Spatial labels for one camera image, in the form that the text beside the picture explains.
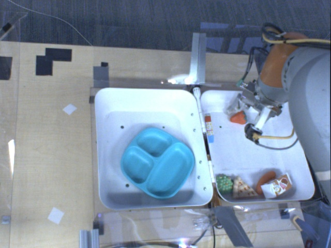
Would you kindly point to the white plastic tray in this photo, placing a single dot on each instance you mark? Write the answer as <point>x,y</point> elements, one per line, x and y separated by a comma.
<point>116,107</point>
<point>258,154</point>

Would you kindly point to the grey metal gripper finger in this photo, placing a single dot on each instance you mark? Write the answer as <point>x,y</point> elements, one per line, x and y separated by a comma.
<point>245,107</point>
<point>233,105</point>

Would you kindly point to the orange sausage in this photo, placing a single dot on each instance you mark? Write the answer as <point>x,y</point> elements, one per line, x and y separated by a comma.
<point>265,178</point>

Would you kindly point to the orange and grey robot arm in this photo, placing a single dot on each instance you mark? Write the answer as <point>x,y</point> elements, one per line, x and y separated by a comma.
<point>307,92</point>

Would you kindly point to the green grapes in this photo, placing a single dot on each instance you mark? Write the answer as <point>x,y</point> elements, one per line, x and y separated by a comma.
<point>224,183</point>

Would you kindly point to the pizza slice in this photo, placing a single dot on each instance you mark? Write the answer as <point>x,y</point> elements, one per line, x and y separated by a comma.
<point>241,188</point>

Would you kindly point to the black cylinder on white bracket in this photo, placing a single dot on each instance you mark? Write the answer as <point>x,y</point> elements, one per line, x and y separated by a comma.
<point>252,132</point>

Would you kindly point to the orange carrot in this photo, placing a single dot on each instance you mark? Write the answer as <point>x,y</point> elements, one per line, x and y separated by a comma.
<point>237,118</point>

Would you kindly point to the thin black and white rod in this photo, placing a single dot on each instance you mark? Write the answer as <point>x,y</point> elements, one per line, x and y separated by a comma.
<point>200,110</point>

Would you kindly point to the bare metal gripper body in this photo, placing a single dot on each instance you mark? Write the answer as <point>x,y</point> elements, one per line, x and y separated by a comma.
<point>250,94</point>

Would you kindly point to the white and brown carton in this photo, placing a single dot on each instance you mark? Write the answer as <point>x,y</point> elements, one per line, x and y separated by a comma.
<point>278,187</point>

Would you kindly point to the orange white blue packet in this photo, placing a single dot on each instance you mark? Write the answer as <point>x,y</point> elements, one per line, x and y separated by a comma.
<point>209,128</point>

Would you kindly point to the blue divided plate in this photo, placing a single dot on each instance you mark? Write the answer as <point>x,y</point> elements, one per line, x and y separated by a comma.
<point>165,169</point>

